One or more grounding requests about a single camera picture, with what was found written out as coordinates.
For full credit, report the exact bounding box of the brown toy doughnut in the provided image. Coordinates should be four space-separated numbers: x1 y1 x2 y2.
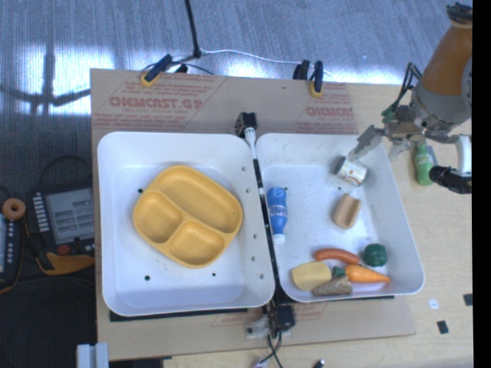
1 197 28 221

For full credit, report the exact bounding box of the tan toy bread bun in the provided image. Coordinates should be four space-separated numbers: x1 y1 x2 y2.
331 192 363 230

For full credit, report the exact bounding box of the green plastic bottle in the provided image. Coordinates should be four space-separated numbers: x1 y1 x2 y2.
414 140 436 186

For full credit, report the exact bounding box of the black cylinder on white bracket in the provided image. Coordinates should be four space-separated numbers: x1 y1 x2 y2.
428 133 473 196

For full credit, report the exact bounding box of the pale yellow toy food piece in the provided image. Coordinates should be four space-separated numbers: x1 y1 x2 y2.
290 260 333 292

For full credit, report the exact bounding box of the white plastic tray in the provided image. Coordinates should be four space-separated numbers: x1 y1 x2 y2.
254 132 426 304
96 130 277 317

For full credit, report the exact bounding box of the orange red toy sausage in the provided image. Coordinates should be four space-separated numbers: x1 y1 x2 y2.
313 247 361 266

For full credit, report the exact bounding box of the blue plastic bottle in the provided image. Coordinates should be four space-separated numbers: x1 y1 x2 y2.
265 186 289 245

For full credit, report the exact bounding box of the black block with thin wires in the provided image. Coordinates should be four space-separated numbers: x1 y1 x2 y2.
234 111 259 137
267 304 297 332

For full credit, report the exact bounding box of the thin black and white rod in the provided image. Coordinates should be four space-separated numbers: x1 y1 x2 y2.
244 126 285 306

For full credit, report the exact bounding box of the brown speckled toy wedge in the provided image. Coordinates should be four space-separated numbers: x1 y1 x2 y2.
311 274 354 297

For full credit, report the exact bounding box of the brown cardboard board red print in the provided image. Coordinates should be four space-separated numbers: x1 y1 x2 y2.
89 67 417 362

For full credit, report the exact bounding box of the small white can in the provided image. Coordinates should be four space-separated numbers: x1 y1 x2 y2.
332 156 368 187

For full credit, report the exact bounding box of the yellow divided plate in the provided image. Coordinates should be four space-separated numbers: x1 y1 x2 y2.
131 164 245 270

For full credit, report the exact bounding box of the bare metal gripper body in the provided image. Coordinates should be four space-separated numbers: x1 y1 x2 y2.
382 104 453 146

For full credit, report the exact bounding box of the green toy broccoli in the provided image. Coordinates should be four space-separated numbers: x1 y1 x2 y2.
362 242 389 268

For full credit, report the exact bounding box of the orange toy carrot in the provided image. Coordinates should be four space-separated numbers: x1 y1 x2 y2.
331 264 392 284

